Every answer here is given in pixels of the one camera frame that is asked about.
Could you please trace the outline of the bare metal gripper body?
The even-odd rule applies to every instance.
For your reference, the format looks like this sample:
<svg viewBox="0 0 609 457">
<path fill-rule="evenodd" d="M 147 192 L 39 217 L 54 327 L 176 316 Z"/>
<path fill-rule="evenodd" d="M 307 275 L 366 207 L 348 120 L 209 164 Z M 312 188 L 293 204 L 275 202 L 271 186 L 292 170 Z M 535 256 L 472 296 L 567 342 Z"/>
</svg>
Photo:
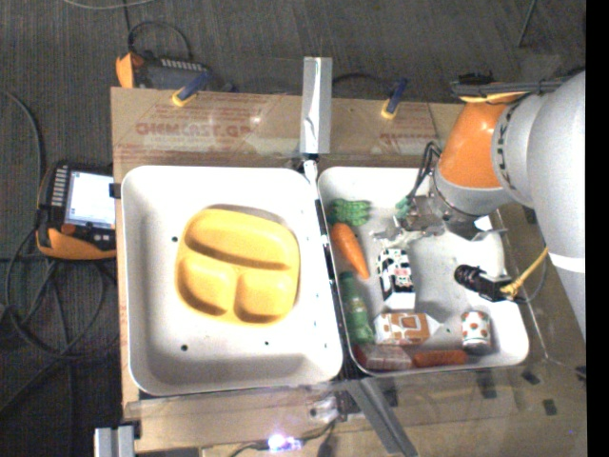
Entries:
<svg viewBox="0 0 609 457">
<path fill-rule="evenodd" d="M 436 235 L 451 232 L 465 239 L 476 236 L 476 217 L 445 203 L 435 194 L 406 196 L 400 203 L 400 224 L 408 231 Z"/>
</svg>

